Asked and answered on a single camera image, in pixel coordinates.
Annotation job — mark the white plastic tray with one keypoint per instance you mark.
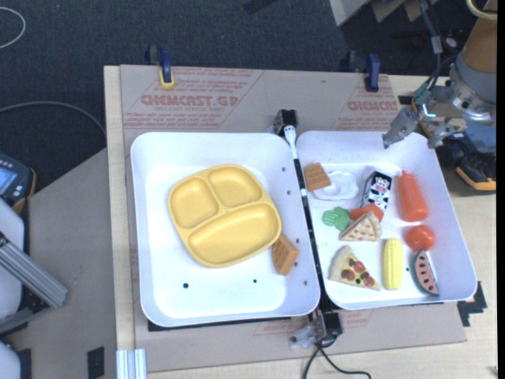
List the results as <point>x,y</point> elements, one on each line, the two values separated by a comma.
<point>398,152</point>
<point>221,290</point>

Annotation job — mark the yellow toy corn cob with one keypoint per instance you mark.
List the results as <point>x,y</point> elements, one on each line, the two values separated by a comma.
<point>393,263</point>

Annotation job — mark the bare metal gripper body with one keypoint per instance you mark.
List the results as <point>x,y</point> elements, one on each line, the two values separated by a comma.
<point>471,107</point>

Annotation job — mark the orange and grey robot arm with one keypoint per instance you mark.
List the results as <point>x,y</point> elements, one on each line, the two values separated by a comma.
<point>479,49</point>

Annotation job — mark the toy watermelon slice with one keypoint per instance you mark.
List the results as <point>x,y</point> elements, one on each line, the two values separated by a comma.
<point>425,271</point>

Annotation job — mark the triangular toy sandwich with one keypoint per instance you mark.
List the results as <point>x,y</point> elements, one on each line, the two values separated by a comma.
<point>363,229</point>

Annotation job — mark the brown toy waffle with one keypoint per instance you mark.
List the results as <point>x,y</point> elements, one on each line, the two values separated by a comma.
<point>285,255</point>
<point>316,177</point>

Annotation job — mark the orange-red toy carrot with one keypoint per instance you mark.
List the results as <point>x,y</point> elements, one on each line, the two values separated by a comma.
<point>365,211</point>

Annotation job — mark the white toy fried egg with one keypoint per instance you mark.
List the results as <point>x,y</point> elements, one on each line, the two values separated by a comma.
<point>341,186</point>

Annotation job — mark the cow print milk carton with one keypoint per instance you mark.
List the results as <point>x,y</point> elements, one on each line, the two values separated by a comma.
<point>378,190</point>

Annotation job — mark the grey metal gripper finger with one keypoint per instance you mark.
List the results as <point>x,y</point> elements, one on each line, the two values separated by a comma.
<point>399,126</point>
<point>438,133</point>

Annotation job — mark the toy pizza slice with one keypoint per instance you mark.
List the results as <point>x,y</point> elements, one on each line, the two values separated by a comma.
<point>351,269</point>

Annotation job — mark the thin black and white rod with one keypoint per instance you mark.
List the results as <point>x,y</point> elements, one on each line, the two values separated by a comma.
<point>307,219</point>

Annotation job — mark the red toy tomato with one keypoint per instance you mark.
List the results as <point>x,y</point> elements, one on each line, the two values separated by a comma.
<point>420,237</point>

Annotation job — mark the orange toy bottle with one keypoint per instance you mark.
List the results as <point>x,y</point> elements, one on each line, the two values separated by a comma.
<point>412,200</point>

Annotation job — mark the brown cardboard board red print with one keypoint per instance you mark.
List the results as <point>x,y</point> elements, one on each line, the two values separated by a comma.
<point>244,89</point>

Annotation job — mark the yellow divided plate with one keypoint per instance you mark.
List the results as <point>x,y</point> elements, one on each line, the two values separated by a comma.
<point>225,215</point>

